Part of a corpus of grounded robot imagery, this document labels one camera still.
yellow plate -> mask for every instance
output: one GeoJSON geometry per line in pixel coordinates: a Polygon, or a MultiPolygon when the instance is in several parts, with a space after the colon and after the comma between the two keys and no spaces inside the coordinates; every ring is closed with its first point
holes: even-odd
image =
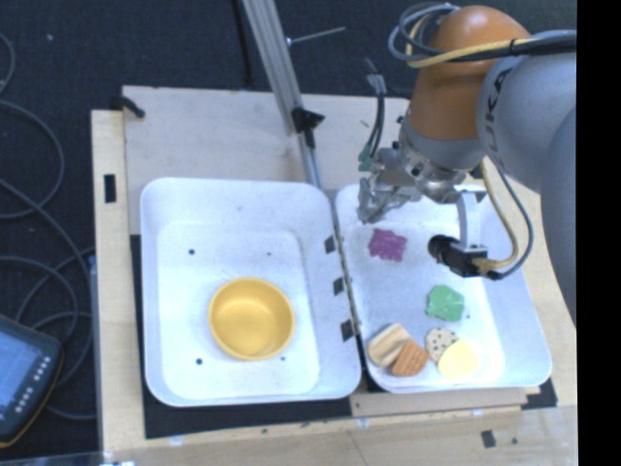
{"type": "Polygon", "coordinates": [[[238,278],[221,286],[212,297],[208,319],[218,345],[245,360],[275,356],[289,344],[295,328],[289,299],[258,278],[238,278]]]}

